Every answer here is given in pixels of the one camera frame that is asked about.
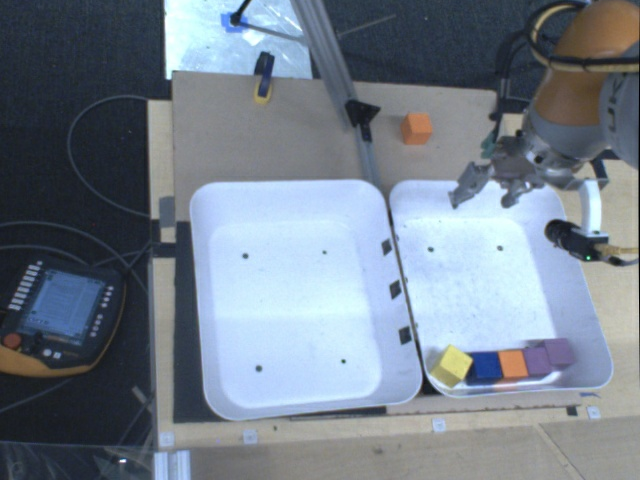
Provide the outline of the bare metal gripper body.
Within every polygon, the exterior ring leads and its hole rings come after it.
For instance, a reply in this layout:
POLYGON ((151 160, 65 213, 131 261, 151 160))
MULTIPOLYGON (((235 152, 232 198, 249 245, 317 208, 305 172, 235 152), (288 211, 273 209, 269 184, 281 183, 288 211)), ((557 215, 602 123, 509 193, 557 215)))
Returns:
POLYGON ((544 185, 564 189, 585 160, 566 156, 537 135, 503 136, 491 157, 493 178, 508 191, 532 191, 544 185))

